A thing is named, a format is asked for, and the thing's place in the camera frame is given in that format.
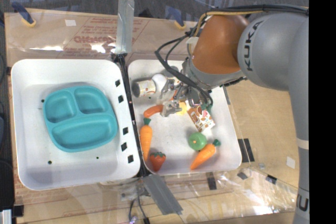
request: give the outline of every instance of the teal plate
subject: teal plate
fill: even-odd
[[[105,94],[92,86],[55,91],[43,103],[53,143],[66,152],[79,152],[109,143],[118,132],[113,108]]]

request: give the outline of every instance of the plastic tray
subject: plastic tray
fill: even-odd
[[[171,66],[182,68],[182,61],[169,61]],[[139,80],[150,79],[156,73],[164,73],[164,67],[158,60],[136,60],[128,68],[130,85]],[[135,118],[138,130],[143,126],[143,112],[156,105],[159,92],[147,97],[135,97],[132,94]],[[242,162],[242,155],[238,139],[232,122],[231,114],[222,88],[212,90],[211,96],[214,105],[211,116],[215,126],[206,129],[203,134],[212,143],[214,139],[221,142],[216,148],[215,155],[195,170],[190,170],[192,160],[197,151],[188,144],[188,137],[197,131],[188,114],[171,114],[162,117],[159,113],[151,116],[150,126],[153,129],[153,138],[150,152],[162,152],[166,155],[166,161],[158,172],[153,171],[151,162],[145,162],[147,169],[159,175],[175,175],[199,172],[215,172],[236,169]]]
[[[87,86],[111,104],[118,131],[109,143],[65,152],[51,140],[43,103],[55,91]],[[107,60],[25,59],[12,68],[18,175],[33,190],[93,184],[135,176],[140,157],[120,69]]]
[[[75,86],[55,91],[44,100],[43,112],[51,140],[66,152],[105,145],[118,131],[113,108],[96,87]]]

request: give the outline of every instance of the blue and yellow clamp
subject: blue and yellow clamp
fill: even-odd
[[[36,25],[36,21],[31,17],[26,8],[18,2],[12,2],[12,7],[15,11],[19,12],[22,16],[21,21],[29,27],[34,27]]]

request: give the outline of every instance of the toy carrot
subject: toy carrot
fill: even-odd
[[[154,115],[155,113],[159,113],[159,112],[162,112],[163,110],[163,105],[162,104],[158,104],[158,105],[155,105],[155,106],[152,106],[148,109],[146,109],[144,112],[143,112],[143,116],[145,118],[150,118],[152,115]]]
[[[166,155],[162,152],[154,152],[149,155],[149,160],[153,165],[153,170],[157,172],[161,169],[162,164],[165,162]]]
[[[145,125],[143,125],[140,129],[140,144],[141,144],[141,148],[142,148],[143,159],[145,161],[147,161],[148,153],[149,153],[149,150],[151,148],[153,130],[148,125],[151,122],[151,119],[144,118],[143,122],[144,122]]]
[[[190,169],[196,169],[202,163],[210,159],[216,152],[216,146],[220,146],[220,141],[217,139],[215,139],[212,144],[207,144],[204,148],[202,148],[191,164]]]

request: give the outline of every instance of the green ball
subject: green ball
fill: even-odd
[[[196,132],[189,136],[189,146],[196,151],[200,151],[207,144],[207,139],[204,134]]]

